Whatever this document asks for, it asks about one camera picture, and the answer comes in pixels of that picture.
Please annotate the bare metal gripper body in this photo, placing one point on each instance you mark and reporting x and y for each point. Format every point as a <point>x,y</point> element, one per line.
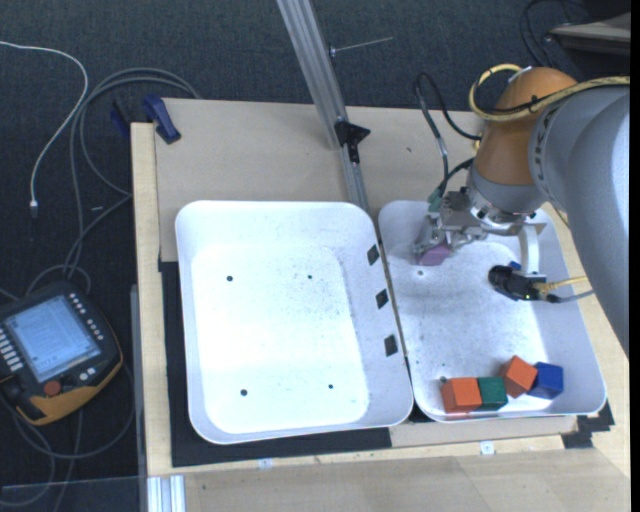
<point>457,209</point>

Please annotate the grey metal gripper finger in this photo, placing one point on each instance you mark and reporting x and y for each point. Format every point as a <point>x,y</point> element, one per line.
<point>454,241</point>
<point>423,242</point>

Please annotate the pink cube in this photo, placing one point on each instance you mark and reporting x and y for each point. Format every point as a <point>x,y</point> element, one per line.
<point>433,256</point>

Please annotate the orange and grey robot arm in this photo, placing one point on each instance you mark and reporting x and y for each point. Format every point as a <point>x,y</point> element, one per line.
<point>575,165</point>

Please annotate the blue cube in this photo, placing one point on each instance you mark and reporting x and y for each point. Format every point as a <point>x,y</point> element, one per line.
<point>549,380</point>
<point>514,265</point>

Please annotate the white plastic tray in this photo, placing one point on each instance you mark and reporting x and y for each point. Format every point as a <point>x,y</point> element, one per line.
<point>280,325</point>
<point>470,320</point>

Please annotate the orange cube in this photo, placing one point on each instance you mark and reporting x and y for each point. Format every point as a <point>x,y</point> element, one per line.
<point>519,375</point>
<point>461,394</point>

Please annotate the green cube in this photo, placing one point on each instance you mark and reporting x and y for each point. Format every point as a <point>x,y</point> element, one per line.
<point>492,392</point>

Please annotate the brown cardboard board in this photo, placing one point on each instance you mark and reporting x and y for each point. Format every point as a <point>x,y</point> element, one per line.
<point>250,150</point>

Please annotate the black cylinder on white bracket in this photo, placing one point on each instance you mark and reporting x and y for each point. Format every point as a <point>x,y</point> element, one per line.
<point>515,282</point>

